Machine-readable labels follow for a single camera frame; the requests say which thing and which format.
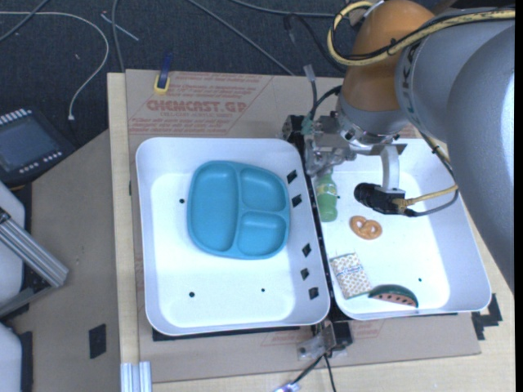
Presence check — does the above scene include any brown cardboard board red print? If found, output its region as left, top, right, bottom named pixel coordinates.
left=124, top=69, right=482, bottom=384

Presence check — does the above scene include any white plastic tray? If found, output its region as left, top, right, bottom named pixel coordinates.
left=134, top=136, right=332, bottom=336
left=304, top=137, right=493, bottom=322

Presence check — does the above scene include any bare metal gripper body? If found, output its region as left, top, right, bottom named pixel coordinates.
left=311, top=114, right=408, bottom=167

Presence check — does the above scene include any black cylinder on white bracket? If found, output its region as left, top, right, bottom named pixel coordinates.
left=353, top=144, right=408, bottom=216

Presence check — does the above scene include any black block with thin wires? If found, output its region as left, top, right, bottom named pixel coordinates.
left=326, top=320, right=353, bottom=358
left=283, top=114, right=307, bottom=145

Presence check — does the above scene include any green bottle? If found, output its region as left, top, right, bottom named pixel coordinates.
left=315, top=171, right=340, bottom=223

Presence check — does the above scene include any white cracker packet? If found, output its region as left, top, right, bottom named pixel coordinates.
left=329, top=252, right=373, bottom=301

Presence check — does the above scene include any orange pretzel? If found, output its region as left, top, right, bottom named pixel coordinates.
left=349, top=215, right=383, bottom=242

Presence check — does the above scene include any blue divided plate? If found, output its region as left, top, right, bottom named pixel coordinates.
left=186, top=160, right=292, bottom=261

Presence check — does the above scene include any green watermelon slice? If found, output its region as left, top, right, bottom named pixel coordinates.
left=367, top=283, right=420, bottom=310

